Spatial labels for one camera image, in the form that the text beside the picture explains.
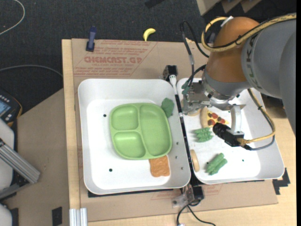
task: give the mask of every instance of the yellow banana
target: yellow banana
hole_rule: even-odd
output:
[[[156,30],[153,29],[153,28],[149,28],[149,29],[145,30],[144,33],[143,33],[143,39],[144,39],[144,41],[146,41],[147,38],[148,38],[148,36],[149,36],[150,34],[154,33],[155,31],[156,31]]]

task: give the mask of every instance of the blue clamp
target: blue clamp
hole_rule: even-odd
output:
[[[94,51],[94,39],[96,35],[96,27],[92,26],[89,32],[89,41],[87,42],[86,51],[93,52]]]

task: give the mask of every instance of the green plate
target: green plate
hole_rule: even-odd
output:
[[[110,113],[110,131],[116,152],[127,159],[165,156],[172,147],[167,117],[158,105],[125,104]]]

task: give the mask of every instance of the wooden table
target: wooden table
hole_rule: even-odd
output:
[[[73,85],[72,42],[62,41],[63,74],[64,74],[64,100],[66,116],[66,143],[69,180],[70,209],[80,209],[79,193],[79,164],[77,154],[77,135],[75,117],[75,98]],[[278,204],[248,208],[234,208],[226,210],[212,210],[197,212],[196,215],[204,221],[215,223],[217,226],[283,226],[297,225],[296,223],[296,143],[287,118],[279,118],[277,111],[281,108],[266,105],[268,112],[274,119],[277,132],[276,140],[285,164],[290,184],[280,189],[277,197]],[[180,222],[187,226],[202,225],[191,213],[183,213]],[[128,218],[90,222],[90,226],[119,226],[119,225],[164,225],[175,226],[176,214],[151,216],[142,218]]]

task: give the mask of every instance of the toy pizza slice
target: toy pizza slice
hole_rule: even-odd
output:
[[[229,124],[229,121],[225,120],[217,113],[209,111],[207,107],[204,107],[200,112],[200,121],[202,128],[213,127],[217,122],[221,124]]]

